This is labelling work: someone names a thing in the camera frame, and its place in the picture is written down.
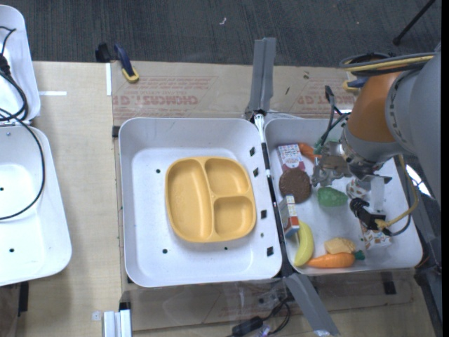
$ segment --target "robotic arm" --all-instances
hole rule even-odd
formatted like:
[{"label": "robotic arm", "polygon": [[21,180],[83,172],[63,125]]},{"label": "robotic arm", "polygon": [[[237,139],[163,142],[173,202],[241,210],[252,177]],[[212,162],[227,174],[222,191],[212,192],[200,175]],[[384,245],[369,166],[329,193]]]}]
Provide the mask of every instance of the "robotic arm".
[{"label": "robotic arm", "polygon": [[441,51],[419,69],[368,78],[340,141],[324,144],[312,184],[343,176],[370,180],[403,153],[418,158],[441,207]]}]

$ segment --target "carrot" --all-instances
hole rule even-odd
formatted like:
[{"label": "carrot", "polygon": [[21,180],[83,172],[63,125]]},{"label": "carrot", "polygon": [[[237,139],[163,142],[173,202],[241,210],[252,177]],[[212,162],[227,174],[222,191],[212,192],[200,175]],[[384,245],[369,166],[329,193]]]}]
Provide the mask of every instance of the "carrot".
[{"label": "carrot", "polygon": [[311,146],[308,146],[306,143],[299,143],[298,146],[300,147],[300,152],[305,157],[310,159],[312,162],[315,162],[315,157],[321,158],[320,154],[314,154],[314,148]]},{"label": "carrot", "polygon": [[355,260],[356,256],[352,253],[327,253],[326,255],[310,259],[307,265],[317,268],[342,268],[352,266]]}]

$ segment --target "yellow banana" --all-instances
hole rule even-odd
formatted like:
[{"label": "yellow banana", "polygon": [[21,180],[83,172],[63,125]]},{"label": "yellow banana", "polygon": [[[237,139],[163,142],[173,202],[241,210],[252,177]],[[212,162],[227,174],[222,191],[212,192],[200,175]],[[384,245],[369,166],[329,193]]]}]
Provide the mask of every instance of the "yellow banana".
[{"label": "yellow banana", "polygon": [[295,255],[294,265],[296,267],[304,265],[314,253],[314,236],[311,233],[310,227],[302,221],[299,221],[299,224],[300,230],[297,234],[300,239],[300,247]]}]

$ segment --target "yellow divided plate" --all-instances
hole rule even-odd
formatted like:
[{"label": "yellow divided plate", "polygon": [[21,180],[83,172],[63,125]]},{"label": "yellow divided plate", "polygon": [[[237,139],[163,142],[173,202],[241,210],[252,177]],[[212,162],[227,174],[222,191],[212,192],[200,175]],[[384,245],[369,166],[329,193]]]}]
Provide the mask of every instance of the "yellow divided plate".
[{"label": "yellow divided plate", "polygon": [[248,174],[240,163],[224,157],[189,157],[171,164],[166,206],[173,230],[190,242],[238,239],[255,225]]}]

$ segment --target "brown round patty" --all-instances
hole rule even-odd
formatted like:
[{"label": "brown round patty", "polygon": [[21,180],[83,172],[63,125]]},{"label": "brown round patty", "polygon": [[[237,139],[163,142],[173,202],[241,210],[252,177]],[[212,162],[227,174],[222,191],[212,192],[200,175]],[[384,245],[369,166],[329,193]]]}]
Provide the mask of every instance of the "brown round patty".
[{"label": "brown round patty", "polygon": [[279,189],[283,196],[292,194],[295,202],[299,204],[308,199],[311,194],[309,175],[300,168],[290,168],[282,173]]}]

